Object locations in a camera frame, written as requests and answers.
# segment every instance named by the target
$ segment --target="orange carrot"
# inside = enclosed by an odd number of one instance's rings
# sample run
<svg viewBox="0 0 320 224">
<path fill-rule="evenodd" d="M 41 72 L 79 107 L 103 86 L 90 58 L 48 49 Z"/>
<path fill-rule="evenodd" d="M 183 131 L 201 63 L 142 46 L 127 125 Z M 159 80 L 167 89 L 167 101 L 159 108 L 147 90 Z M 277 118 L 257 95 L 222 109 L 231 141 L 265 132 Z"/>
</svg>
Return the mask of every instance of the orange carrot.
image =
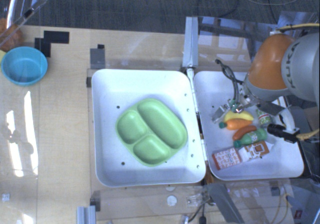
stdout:
<svg viewBox="0 0 320 224">
<path fill-rule="evenodd" d="M 242 127 L 246 127 L 252 124 L 252 121 L 246 120 L 246 119 L 241 119 L 241 118 L 233 118 L 229 119 L 226 122 L 220 122 L 219 127 L 222 128 L 227 128 L 228 130 L 238 130 Z"/>
<path fill-rule="evenodd" d="M 241 129 L 239 129 L 235 132 L 235 134 L 232 136 L 232 139 L 234 141 L 240 140 L 243 135 L 250 133 L 250 132 L 254 132 L 256 130 L 257 130 L 257 127 L 255 127 L 254 125 L 248 125 L 248 126 L 242 127 Z"/>
</svg>

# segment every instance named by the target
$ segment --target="metal bracket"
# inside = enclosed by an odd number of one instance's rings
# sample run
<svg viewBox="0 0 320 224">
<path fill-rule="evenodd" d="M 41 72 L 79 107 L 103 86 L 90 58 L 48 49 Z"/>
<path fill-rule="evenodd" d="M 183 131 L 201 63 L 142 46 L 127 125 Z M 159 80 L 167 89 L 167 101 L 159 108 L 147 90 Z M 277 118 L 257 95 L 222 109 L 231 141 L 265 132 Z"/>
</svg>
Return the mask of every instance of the metal bracket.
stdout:
<svg viewBox="0 0 320 224">
<path fill-rule="evenodd" d="M 197 101 L 196 89 L 195 89 L 195 84 L 194 84 L 194 78 L 195 78 L 194 70 L 192 68 L 188 68 L 186 70 L 186 76 L 189 78 L 189 81 L 190 81 L 192 98 L 193 98 L 193 103 L 194 103 L 194 110 L 195 110 L 195 113 L 198 114 L 199 108 L 198 108 L 198 101 Z"/>
<path fill-rule="evenodd" d="M 201 146 L 202 146 L 202 152 L 203 152 L 204 161 L 208 161 L 207 147 L 206 147 L 206 143 L 205 143 L 204 139 L 201 140 Z"/>
<path fill-rule="evenodd" d="M 76 210 L 77 224 L 96 224 L 96 207 L 78 207 Z"/>
<path fill-rule="evenodd" d="M 184 48 L 183 48 L 183 68 L 198 66 L 198 18 L 186 17 Z"/>
</svg>

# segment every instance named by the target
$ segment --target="black tape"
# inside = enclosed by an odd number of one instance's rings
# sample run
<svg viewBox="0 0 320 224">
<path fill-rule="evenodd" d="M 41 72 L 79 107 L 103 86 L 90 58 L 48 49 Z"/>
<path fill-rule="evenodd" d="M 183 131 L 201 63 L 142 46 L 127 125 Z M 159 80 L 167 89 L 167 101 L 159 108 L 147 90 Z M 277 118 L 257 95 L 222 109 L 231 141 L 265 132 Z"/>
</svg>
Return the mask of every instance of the black tape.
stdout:
<svg viewBox="0 0 320 224">
<path fill-rule="evenodd" d="M 87 77 L 86 78 L 86 87 L 87 88 L 91 88 L 92 87 L 91 81 L 92 81 L 92 77 Z"/>
<path fill-rule="evenodd" d="M 34 13 L 34 10 L 29 9 L 23 14 L 23 16 L 25 19 L 28 19 L 33 13 Z"/>
<path fill-rule="evenodd" d="M 44 31 L 44 42 L 47 44 L 69 44 L 69 32 Z"/>
<path fill-rule="evenodd" d="M 47 58 L 51 57 L 51 44 L 46 43 L 43 38 L 34 39 L 34 48 L 42 52 Z"/>
</svg>

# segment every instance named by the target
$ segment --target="green divided plate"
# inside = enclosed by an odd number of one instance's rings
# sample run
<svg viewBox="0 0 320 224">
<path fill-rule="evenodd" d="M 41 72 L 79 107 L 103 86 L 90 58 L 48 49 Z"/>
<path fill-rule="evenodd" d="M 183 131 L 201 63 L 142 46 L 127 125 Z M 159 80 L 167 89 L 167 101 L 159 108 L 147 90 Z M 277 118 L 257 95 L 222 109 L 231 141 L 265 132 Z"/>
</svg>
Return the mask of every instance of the green divided plate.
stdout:
<svg viewBox="0 0 320 224">
<path fill-rule="evenodd" d="M 188 133 L 179 118 L 161 101 L 146 98 L 118 118 L 116 132 L 125 147 L 142 164 L 162 164 L 187 142 Z"/>
</svg>

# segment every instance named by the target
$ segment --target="clear plastic sheet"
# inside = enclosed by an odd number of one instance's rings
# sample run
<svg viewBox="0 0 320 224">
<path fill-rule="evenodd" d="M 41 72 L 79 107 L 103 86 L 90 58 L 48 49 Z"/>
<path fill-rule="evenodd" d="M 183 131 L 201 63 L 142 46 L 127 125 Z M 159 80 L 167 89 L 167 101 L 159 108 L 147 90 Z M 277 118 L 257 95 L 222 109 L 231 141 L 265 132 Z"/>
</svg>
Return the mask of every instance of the clear plastic sheet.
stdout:
<svg viewBox="0 0 320 224">
<path fill-rule="evenodd" d="M 40 37 L 40 27 L 26 34 L 22 26 L 31 17 L 39 20 L 37 12 L 45 2 L 0 0 L 1 57 L 16 47 L 34 47 L 35 38 Z M 19 86 L 0 72 L 1 223 L 37 222 L 40 83 Z"/>
<path fill-rule="evenodd" d="M 281 24 L 261 24 L 231 19 L 199 17 L 198 35 L 198 66 L 195 72 L 208 70 L 220 71 L 219 65 L 214 63 L 217 57 L 224 58 L 225 64 L 235 71 L 245 72 L 249 69 L 256 51 L 270 32 L 285 23 L 310 22 L 312 13 L 304 15 L 303 20 L 293 15 L 284 15 Z M 114 220 L 121 223 L 124 218 L 130 223 L 143 220 L 158 220 L 155 223 L 185 223 L 197 212 L 210 191 L 210 184 L 205 186 L 145 186 L 110 188 L 103 187 L 96 178 L 92 113 L 92 90 L 90 81 L 97 69 L 130 69 L 130 70 L 181 70 L 184 52 L 185 35 L 163 34 L 131 31 L 104 31 L 90 32 L 91 69 L 87 71 L 89 134 L 90 134 L 90 161 L 91 161 L 91 199 L 98 204 L 97 212 L 99 223 Z M 276 180 L 276 183 L 264 181 L 235 181 L 224 182 L 229 199 L 239 211 L 244 223 L 277 224 L 298 223 L 295 220 L 295 210 L 290 208 L 286 193 L 293 197 L 291 180 Z M 309 182 L 302 179 L 301 184 Z M 319 198 L 319 193 L 312 194 Z M 174 196 L 177 203 L 168 206 L 167 198 Z M 208 205 L 205 203 L 204 215 L 207 223 L 230 223 L 227 216 L 222 214 L 219 203 Z M 198 212 L 191 223 L 199 223 L 202 210 Z"/>
</svg>

